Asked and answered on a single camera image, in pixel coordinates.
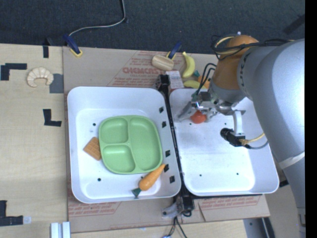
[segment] cardboard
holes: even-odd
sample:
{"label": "cardboard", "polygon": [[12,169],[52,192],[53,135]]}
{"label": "cardboard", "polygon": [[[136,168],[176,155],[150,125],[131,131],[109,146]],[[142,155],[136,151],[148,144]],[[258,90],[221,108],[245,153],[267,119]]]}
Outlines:
{"label": "cardboard", "polygon": [[[70,165],[67,124],[67,94],[77,86],[153,87],[158,75],[165,71],[151,65],[154,55],[164,52],[81,48],[83,55],[75,57],[63,47],[65,136],[68,178],[68,220],[72,233],[171,225],[161,210],[173,203],[173,198],[125,202],[84,204],[75,199],[70,187]],[[195,59],[201,73],[208,62],[217,63],[214,55],[188,54]],[[186,67],[182,54],[174,59],[174,70],[181,75]],[[269,216],[264,195],[196,199],[191,217],[182,223],[237,220]]]}

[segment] green plate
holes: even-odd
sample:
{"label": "green plate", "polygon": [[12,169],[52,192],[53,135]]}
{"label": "green plate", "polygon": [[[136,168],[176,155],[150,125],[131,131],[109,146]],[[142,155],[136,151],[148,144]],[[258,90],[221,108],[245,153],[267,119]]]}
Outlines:
{"label": "green plate", "polygon": [[139,174],[162,163],[162,147],[155,124],[143,116],[107,118],[99,125],[104,165],[117,174]]}

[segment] white tray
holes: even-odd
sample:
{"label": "white tray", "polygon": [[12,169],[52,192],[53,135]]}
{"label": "white tray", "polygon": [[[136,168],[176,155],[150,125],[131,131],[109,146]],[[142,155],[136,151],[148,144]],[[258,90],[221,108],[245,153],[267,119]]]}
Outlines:
{"label": "white tray", "polygon": [[[191,100],[195,89],[177,89],[170,95],[173,117]],[[245,98],[234,109],[242,116],[247,139],[262,134],[253,103]],[[222,128],[234,128],[233,117],[218,114],[210,122],[194,124],[190,119],[174,122],[184,182],[197,196],[272,193],[279,179],[269,146],[260,150],[234,147],[220,136]],[[263,137],[250,143],[261,146]]]}
{"label": "white tray", "polygon": [[67,96],[71,187],[84,203],[135,200],[133,189],[146,174],[119,175],[110,172],[102,160],[83,151],[92,137],[98,137],[101,121],[113,116],[139,115],[157,126],[163,153],[163,172],[155,185],[138,199],[173,197],[181,188],[179,169],[164,98],[150,88],[77,87]]}

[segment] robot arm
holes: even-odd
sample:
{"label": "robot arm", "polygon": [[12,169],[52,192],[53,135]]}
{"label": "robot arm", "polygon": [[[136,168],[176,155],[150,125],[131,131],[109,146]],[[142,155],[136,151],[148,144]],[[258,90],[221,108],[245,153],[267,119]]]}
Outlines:
{"label": "robot arm", "polygon": [[[250,36],[230,39],[221,51],[208,92],[197,91],[182,120],[200,110],[207,120],[219,113],[233,115],[243,98],[254,103],[271,151],[291,186],[299,212],[301,236],[306,236],[305,205],[305,40],[263,45]],[[222,137],[239,145],[234,130]]]}

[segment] banana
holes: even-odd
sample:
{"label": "banana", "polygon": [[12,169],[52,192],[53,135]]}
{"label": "banana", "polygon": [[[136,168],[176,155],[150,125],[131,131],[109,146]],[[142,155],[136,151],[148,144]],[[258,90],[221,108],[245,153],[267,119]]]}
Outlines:
{"label": "banana", "polygon": [[184,70],[182,77],[188,78],[193,75],[195,71],[195,60],[192,57],[188,56],[185,51],[183,52],[183,56],[186,60],[186,69]]}
{"label": "banana", "polygon": [[195,89],[198,89],[200,86],[200,83],[195,81],[195,80],[187,80],[183,84],[185,87],[191,87],[191,88],[195,88]]}

